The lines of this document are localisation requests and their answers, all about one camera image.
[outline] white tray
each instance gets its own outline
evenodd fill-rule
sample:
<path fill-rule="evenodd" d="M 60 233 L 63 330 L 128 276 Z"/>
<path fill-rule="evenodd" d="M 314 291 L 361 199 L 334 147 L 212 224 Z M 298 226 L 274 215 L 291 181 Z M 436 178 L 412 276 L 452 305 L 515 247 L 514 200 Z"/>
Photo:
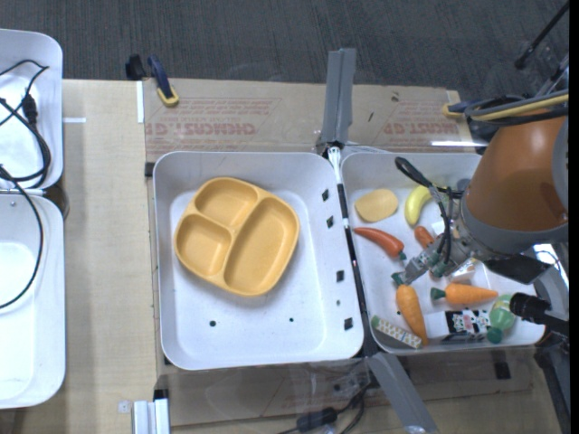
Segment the white tray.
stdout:
<path fill-rule="evenodd" d="M 291 261 L 263 296 L 219 289 L 185 270 L 174 253 L 183 210 L 201 184 L 218 176 L 256 184 L 299 216 Z M 175 152 L 157 161 L 153 179 L 160 334 L 169 361 L 207 370 L 331 361 L 359 351 L 364 331 L 328 161 L 309 153 Z"/>
<path fill-rule="evenodd" d="M 46 188 L 62 174 L 62 49 L 42 33 L 0 29 L 0 72 L 22 60 L 49 66 L 30 90 L 38 110 L 38 130 L 52 155 L 43 182 Z M 0 76 L 0 97 L 16 109 L 39 69 L 27 62 Z M 0 106 L 0 120 L 8 117 Z M 30 175 L 43 164 L 33 135 L 14 117 L 0 127 L 0 156 L 12 176 Z M 0 180 L 0 189 L 12 187 Z M 53 203 L 31 197 L 43 222 L 42 262 L 22 298 L 0 309 L 0 409 L 48 400 L 65 374 L 63 219 Z M 0 194 L 0 303 L 18 294 L 31 277 L 38 243 L 37 221 L 28 202 L 18 193 Z"/>
<path fill-rule="evenodd" d="M 27 59 L 49 67 L 36 78 L 30 90 L 38 109 L 38 130 L 52 154 L 49 173 L 43 183 L 47 188 L 61 177 L 63 166 L 62 49 L 53 38 L 42 33 L 0 29 L 0 72 Z M 17 107 L 38 70 L 36 65 L 27 62 L 0 76 L 0 97 L 13 108 Z M 0 120 L 9 114 L 0 105 Z M 0 127 L 0 156 L 13 176 L 30 175 L 43 164 L 33 135 L 14 117 Z M 11 185 L 0 180 L 0 188 L 6 187 Z"/>
<path fill-rule="evenodd" d="M 393 234 L 401 240 L 404 245 L 404 253 L 410 259 L 419 254 L 422 250 L 414 238 L 413 229 L 404 218 L 404 202 L 408 193 L 416 184 L 400 172 L 394 163 L 397 156 L 408 159 L 419 171 L 428 179 L 438 185 L 451 185 L 456 187 L 460 179 L 470 179 L 479 162 L 480 156 L 475 154 L 376 154 L 376 153 L 356 153 L 344 159 L 342 164 L 342 175 L 346 188 L 346 198 L 350 208 L 350 224 L 353 228 L 359 226 L 371 226 L 379 230 Z M 363 194 L 376 188 L 389 188 L 398 197 L 399 207 L 397 212 L 387 219 L 376 223 L 362 221 L 354 208 L 355 200 Z M 433 224 L 440 224 L 441 216 L 438 206 L 430 201 L 424 206 L 419 224 L 431 228 Z M 395 305 L 396 286 L 391 275 L 396 271 L 403 270 L 403 263 L 400 260 L 392 260 L 381 248 L 371 241 L 353 234 L 356 256 L 360 268 L 360 275 L 364 284 L 365 298 L 370 317 L 378 315 L 403 329 L 409 329 L 403 318 L 397 313 Z M 512 294 L 523 292 L 528 295 L 535 295 L 532 285 L 522 285 L 508 278 L 496 275 L 487 270 L 484 265 L 478 263 L 477 270 L 471 283 L 483 288 L 497 290 L 499 294 Z M 442 310 L 454 310 L 452 306 L 445 303 L 444 299 L 433 303 L 430 299 L 431 287 L 444 289 L 448 284 L 448 279 L 432 279 L 426 273 L 413 282 L 413 287 L 418 293 L 422 311 L 424 314 Z M 492 301 L 478 307 L 489 308 Z M 518 319 L 516 324 L 505 333 L 505 337 L 500 344 L 492 344 L 487 340 L 477 343 L 467 344 L 429 344 L 420 350 L 413 350 L 408 347 L 392 347 L 385 344 L 381 337 L 374 333 L 376 342 L 386 351 L 394 354 L 412 353 L 432 353 L 449 352 L 462 349 L 473 349 L 482 347 L 504 347 L 511 345 L 533 344 L 538 341 L 545 327 Z"/>
<path fill-rule="evenodd" d="M 43 258 L 30 289 L 0 309 L 0 409 L 44 402 L 65 373 L 64 243 L 62 215 L 32 196 L 44 227 Z M 0 303 L 30 278 L 38 254 L 38 225 L 21 195 L 0 197 Z"/>

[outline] wooden table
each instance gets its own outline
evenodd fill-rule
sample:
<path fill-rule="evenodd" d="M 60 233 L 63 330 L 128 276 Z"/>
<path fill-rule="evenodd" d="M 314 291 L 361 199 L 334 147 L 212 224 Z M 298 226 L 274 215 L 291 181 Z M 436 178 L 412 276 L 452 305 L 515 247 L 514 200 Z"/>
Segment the wooden table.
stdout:
<path fill-rule="evenodd" d="M 64 224 L 67 371 L 53 398 L 15 411 L 14 433 L 128 434 L 131 402 L 150 401 L 157 380 L 137 88 L 130 81 L 65 80 L 63 98 L 63 185 L 71 207 Z M 427 401 L 441 433 L 559 432 L 532 349 L 517 352 L 528 367 L 529 387 Z M 248 420 L 176 432 L 277 432 L 292 426 L 293 419 Z M 355 432 L 405 431 L 391 407 L 383 406 L 370 409 Z"/>

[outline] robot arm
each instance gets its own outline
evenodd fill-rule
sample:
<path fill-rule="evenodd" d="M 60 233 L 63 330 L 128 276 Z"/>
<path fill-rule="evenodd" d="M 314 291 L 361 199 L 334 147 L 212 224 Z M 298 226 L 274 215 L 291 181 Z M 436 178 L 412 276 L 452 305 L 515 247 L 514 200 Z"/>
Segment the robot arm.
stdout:
<path fill-rule="evenodd" d="M 568 241 L 567 156 L 568 117 L 564 117 L 500 128 L 462 193 L 437 191 L 410 163 L 397 162 L 405 174 L 429 186 L 446 228 L 393 278 L 410 284 L 427 271 L 437 278 L 448 276 L 477 259 L 521 283 L 540 278 L 550 285 L 550 302 L 558 309 L 546 314 L 568 319 L 568 290 L 556 285 L 563 281 L 559 273 L 522 254 L 536 244 Z M 546 310 L 543 304 L 536 306 Z"/>

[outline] black cable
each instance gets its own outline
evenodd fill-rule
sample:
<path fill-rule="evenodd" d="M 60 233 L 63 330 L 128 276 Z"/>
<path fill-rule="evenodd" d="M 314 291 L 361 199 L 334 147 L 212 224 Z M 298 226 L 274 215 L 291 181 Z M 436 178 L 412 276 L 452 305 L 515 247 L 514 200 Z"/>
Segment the black cable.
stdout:
<path fill-rule="evenodd" d="M 444 208 L 444 204 L 442 204 L 442 199 L 438 198 L 438 200 L 436 201 L 436 203 L 438 204 L 438 207 L 441 211 L 441 217 L 442 220 L 444 221 L 444 232 L 442 233 L 442 240 L 441 243 L 438 246 L 438 249 L 436 250 L 436 252 L 438 254 L 442 253 L 442 249 L 447 245 L 447 244 L 451 244 L 451 222 L 449 221 L 448 216 L 446 215 L 446 209 Z"/>
<path fill-rule="evenodd" d="M 559 11 L 553 17 L 553 19 L 549 21 L 549 23 L 545 26 L 545 29 L 541 31 L 541 33 L 536 37 L 536 39 L 529 44 L 525 52 L 523 52 L 523 54 L 520 55 L 515 60 L 515 67 L 517 69 L 522 69 L 525 67 L 525 61 L 527 60 L 527 58 L 535 51 L 535 48 L 541 43 L 541 41 L 547 36 L 547 34 L 551 32 L 551 29 L 553 29 L 555 24 L 557 24 L 557 22 L 561 19 L 561 17 L 565 14 L 565 12 L 568 9 L 569 9 L 569 0 L 567 0 L 563 4 L 561 9 L 559 9 Z"/>
<path fill-rule="evenodd" d="M 364 395 L 370 384 L 360 389 L 347 403 L 347 405 L 339 410 L 333 408 L 325 408 L 324 410 L 314 411 L 311 413 L 306 413 L 298 418 L 297 426 L 295 428 L 287 429 L 278 434 L 290 434 L 292 432 L 308 432 L 315 428 L 319 428 L 326 424 L 336 421 L 337 417 L 344 411 L 354 408 L 361 403 L 361 409 L 358 411 L 357 415 L 346 427 L 346 430 L 342 431 L 344 434 L 349 432 L 362 418 L 364 414 Z"/>
<path fill-rule="evenodd" d="M 26 176 L 13 177 L 15 182 L 28 182 L 36 177 L 40 177 L 39 180 L 32 186 L 32 188 L 38 188 L 46 179 L 48 174 L 48 169 L 52 161 L 51 150 L 48 144 L 44 140 L 43 136 L 38 132 L 36 127 L 36 118 L 38 117 L 38 111 L 36 109 L 36 102 L 30 93 L 26 93 L 21 105 L 24 108 L 24 114 L 26 118 L 23 118 L 16 109 L 12 108 L 5 99 L 0 98 L 0 104 L 4 106 L 8 111 L 10 111 L 11 117 L 17 118 L 24 124 L 24 126 L 33 134 L 36 139 L 36 143 L 40 148 L 41 156 L 43 159 L 43 166 L 40 170 L 34 172 L 33 174 Z"/>
<path fill-rule="evenodd" d="M 34 61 L 34 60 L 21 60 L 16 64 L 13 64 L 12 66 L 10 66 L 9 68 L 3 70 L 2 72 L 0 72 L 0 77 L 2 77 L 3 75 L 5 75 L 7 72 L 13 71 L 14 69 L 16 69 L 17 67 L 30 62 L 36 66 L 38 66 L 38 68 L 40 68 L 33 76 L 32 78 L 29 80 L 28 82 L 28 86 L 26 87 L 26 90 L 24 91 L 24 96 L 23 99 L 20 101 L 20 103 L 18 104 L 18 106 L 14 109 L 15 111 L 17 111 L 18 109 L 20 109 L 23 105 L 24 99 L 26 98 L 26 96 L 28 94 L 30 94 L 30 90 L 33 87 L 34 81 L 38 78 L 38 76 L 40 76 L 44 71 L 46 71 L 49 66 L 42 66 L 41 64 L 39 64 L 38 62 Z M 6 122 L 8 122 L 8 120 L 10 120 L 12 117 L 14 116 L 13 113 L 10 113 L 6 118 L 0 120 L 0 126 L 2 126 L 3 124 L 5 124 Z"/>
<path fill-rule="evenodd" d="M 34 217 L 36 218 L 36 221 L 38 222 L 38 230 L 39 230 L 39 234 L 40 234 L 40 240 L 38 243 L 38 256 L 36 257 L 36 263 L 34 264 L 34 270 L 33 270 L 32 276 L 30 277 L 30 279 L 28 280 L 28 282 L 26 283 L 24 288 L 14 298 L 10 299 L 7 302 L 4 302 L 3 304 L 0 304 L 0 309 L 2 309 L 2 308 L 6 308 L 8 306 L 11 306 L 14 302 L 19 300 L 24 294 L 26 294 L 26 291 L 28 291 L 28 289 L 30 289 L 30 286 L 33 284 L 34 279 L 36 278 L 36 274 L 38 273 L 38 269 L 40 268 L 40 261 L 41 261 L 42 255 L 43 255 L 44 230 L 43 230 L 43 223 L 41 221 L 40 214 L 38 213 L 38 210 L 36 209 L 36 206 L 34 205 L 32 199 L 26 193 L 26 191 L 22 188 L 22 186 L 20 186 L 18 184 L 18 182 L 16 182 L 14 180 L 14 178 L 8 173 L 8 171 L 2 166 L 2 164 L 0 164 L 0 178 L 2 178 L 3 180 L 7 180 L 9 182 L 12 182 L 14 184 L 14 187 L 20 192 L 20 194 L 24 197 L 24 199 L 30 204 L 30 207 L 32 208 L 32 210 L 34 212 Z"/>
<path fill-rule="evenodd" d="M 477 118 L 473 118 L 471 116 L 467 116 L 467 122 L 469 124 L 471 122 L 480 122 L 481 124 L 490 124 L 497 127 L 508 127 L 508 126 L 520 126 L 523 124 L 529 124 L 530 122 L 538 122 L 539 120 L 561 118 L 563 116 L 568 115 L 569 115 L 569 107 L 564 106 L 561 108 L 554 108 L 551 109 L 550 111 L 540 114 L 533 114 L 529 116 L 512 116 L 510 118 L 502 118 L 502 119 L 480 120 Z"/>
<path fill-rule="evenodd" d="M 452 248 L 452 239 L 451 239 L 451 216 L 452 216 L 452 189 L 448 187 L 446 189 L 446 193 L 449 196 L 449 205 L 448 210 L 446 212 L 446 217 L 444 218 L 444 237 L 446 239 L 446 255 L 444 256 L 444 263 L 448 264 L 449 260 L 451 259 L 451 248 Z"/>
<path fill-rule="evenodd" d="M 549 80 L 555 82 L 553 87 L 556 86 L 557 80 L 560 79 L 560 77 L 565 73 L 568 67 L 569 67 L 569 52 L 567 52 L 567 55 L 561 60 L 561 62 L 559 62 L 559 65 L 557 66 L 555 72 L 553 72 L 553 74 L 551 74 L 551 77 L 549 77 Z"/>
<path fill-rule="evenodd" d="M 503 95 L 502 97 L 471 101 L 468 104 L 465 103 L 464 108 L 462 108 L 460 112 L 462 112 L 466 117 L 469 117 L 472 114 L 476 115 L 477 113 L 480 115 L 488 114 L 496 112 L 499 109 L 512 108 L 513 103 L 519 103 L 526 100 L 529 99 L 525 99 L 518 95 Z"/>
<path fill-rule="evenodd" d="M 358 424 L 360 422 L 360 420 L 364 416 L 364 410 L 365 410 L 364 399 L 361 399 L 360 400 L 360 408 L 358 409 L 358 413 L 350 421 L 350 423 L 346 426 L 346 428 L 342 432 L 340 432 L 340 434 L 347 434 L 348 432 L 350 432 L 356 426 L 356 424 Z"/>
<path fill-rule="evenodd" d="M 398 156 L 395 158 L 394 163 L 396 164 L 396 167 L 400 172 L 402 172 L 404 175 L 406 175 L 408 178 L 410 178 L 417 184 L 421 184 L 422 186 L 426 186 L 427 188 L 429 186 L 432 186 L 439 192 L 446 192 L 446 188 L 441 188 L 433 184 L 421 172 L 419 172 L 418 169 L 416 169 L 416 167 L 410 164 L 408 159 Z M 451 197 L 452 199 L 460 199 L 462 197 L 462 191 L 452 191 Z"/>

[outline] metal bracket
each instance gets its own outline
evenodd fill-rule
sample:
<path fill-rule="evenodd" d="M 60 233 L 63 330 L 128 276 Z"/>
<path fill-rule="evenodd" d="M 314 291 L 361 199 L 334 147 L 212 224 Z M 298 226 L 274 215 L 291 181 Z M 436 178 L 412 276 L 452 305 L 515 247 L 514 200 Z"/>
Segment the metal bracket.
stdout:
<path fill-rule="evenodd" d="M 352 87 L 356 71 L 356 49 L 341 48 L 327 59 L 326 106 L 318 147 L 347 142 L 352 124 Z"/>
<path fill-rule="evenodd" d="M 549 267 L 535 281 L 536 290 L 549 302 L 545 313 L 560 320 L 569 320 L 569 289 L 555 266 Z"/>
<path fill-rule="evenodd" d="M 168 399 L 135 401 L 132 411 L 133 434 L 170 434 Z"/>
<path fill-rule="evenodd" d="M 439 432 L 398 357 L 378 353 L 368 358 L 367 362 L 406 432 L 409 434 Z"/>

